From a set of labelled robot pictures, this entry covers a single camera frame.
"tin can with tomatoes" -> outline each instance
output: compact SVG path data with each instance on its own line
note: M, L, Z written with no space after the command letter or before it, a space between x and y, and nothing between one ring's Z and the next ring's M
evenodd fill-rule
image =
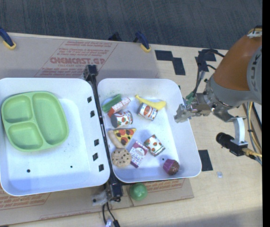
M115 113L111 116L113 127L118 128L133 123L133 116L130 111Z
M165 147L162 145L156 135L152 135L150 138L148 138L144 142L144 145L149 149L153 156L157 156L165 150Z
M158 113L158 110L147 105L141 103L137 109L137 114L144 117L145 119L153 121Z

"green ball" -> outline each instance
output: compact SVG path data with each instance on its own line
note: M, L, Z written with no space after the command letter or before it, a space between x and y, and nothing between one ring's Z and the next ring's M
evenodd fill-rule
M130 196L136 201L145 199L148 195L148 190L143 183L135 183L130 187Z

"cardboard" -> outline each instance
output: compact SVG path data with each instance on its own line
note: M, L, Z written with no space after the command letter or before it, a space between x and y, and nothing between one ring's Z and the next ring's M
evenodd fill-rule
M155 56L139 43L94 41L9 33L17 44L8 50L0 37L0 79L7 77L81 78L87 64L96 64L98 82L104 78L158 78ZM148 196L134 201L123 186L121 202L114 209L193 198L189 179L145 183ZM74 216L101 211L91 196L103 186L16 197L0 184L0 226L29 221Z

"black hole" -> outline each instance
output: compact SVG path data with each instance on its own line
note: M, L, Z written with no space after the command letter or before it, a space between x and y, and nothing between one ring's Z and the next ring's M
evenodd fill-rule
M98 154L95 153L95 154L93 155L93 161L95 161L97 158L98 158Z
M104 170L104 167L103 167L103 164L99 165L99 171L103 171Z

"white tray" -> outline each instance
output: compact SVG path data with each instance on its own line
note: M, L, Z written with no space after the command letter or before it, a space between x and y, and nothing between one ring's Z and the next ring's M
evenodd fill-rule
M136 140L143 143L153 134L166 148L156 157L147 153L138 168L132 165L126 167L113 165L114 173L119 180L125 183L169 180L194 177L201 172L201 161L189 120L182 123L176 123L174 120L179 105L183 103L180 89L175 82L168 79L104 79L98 84L98 94L101 104L117 94L121 94L122 98L131 99L126 110L131 111L134 122L122 128L136 128L136 132L126 149L130 150ZM144 119L136 114L140 105L135 98L137 94L151 101L164 100L166 107L158 111L153 121ZM114 129L107 113L103 112L103 119L106 132ZM107 140L112 153L115 146L108 134ZM168 175L162 168L168 158L175 159L180 164L176 175Z
M104 184L110 170L90 84L82 79L1 79L0 109L2 102L14 94L40 90L58 97L69 124L69 136L60 146L36 152L19 151L10 144L0 113L3 190L22 196Z

